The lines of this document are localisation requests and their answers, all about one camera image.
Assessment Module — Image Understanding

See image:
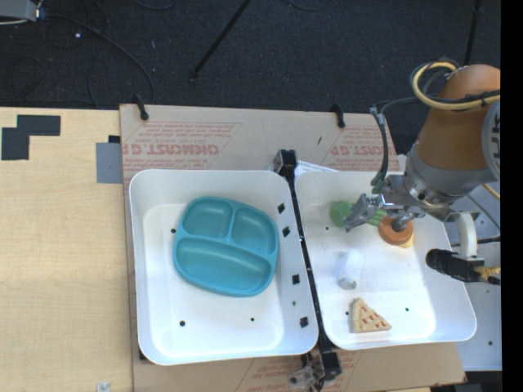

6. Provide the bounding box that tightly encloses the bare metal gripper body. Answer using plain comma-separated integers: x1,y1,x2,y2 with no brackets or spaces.
379,174,450,222

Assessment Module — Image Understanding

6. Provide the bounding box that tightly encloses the black cylinder on white bracket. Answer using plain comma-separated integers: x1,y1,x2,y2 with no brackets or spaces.
425,212,498,283

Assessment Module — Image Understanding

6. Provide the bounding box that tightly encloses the blue divided plate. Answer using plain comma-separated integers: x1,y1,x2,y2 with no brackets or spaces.
172,195,280,299

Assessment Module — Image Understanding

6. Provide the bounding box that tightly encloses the orange doughnut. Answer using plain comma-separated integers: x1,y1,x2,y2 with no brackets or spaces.
378,216,415,249

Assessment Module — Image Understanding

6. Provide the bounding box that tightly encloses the green toy vegetable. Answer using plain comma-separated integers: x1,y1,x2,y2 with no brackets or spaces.
329,200,387,229

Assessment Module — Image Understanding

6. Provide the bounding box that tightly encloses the small white can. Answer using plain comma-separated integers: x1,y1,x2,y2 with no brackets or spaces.
333,249,365,291

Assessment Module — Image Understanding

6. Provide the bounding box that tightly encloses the brown cardboard board red print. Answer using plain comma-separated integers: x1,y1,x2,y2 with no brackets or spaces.
118,103,469,392

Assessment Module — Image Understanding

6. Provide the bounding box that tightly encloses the pizza slice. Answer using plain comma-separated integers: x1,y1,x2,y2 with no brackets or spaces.
349,297,393,335

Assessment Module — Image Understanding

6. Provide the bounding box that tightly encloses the white plastic tray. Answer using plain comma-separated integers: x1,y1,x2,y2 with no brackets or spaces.
128,168,320,367
294,170,478,351

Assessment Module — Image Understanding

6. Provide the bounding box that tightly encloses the black block with thin wires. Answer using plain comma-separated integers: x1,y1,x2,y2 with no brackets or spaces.
318,350,343,380
272,149,298,176

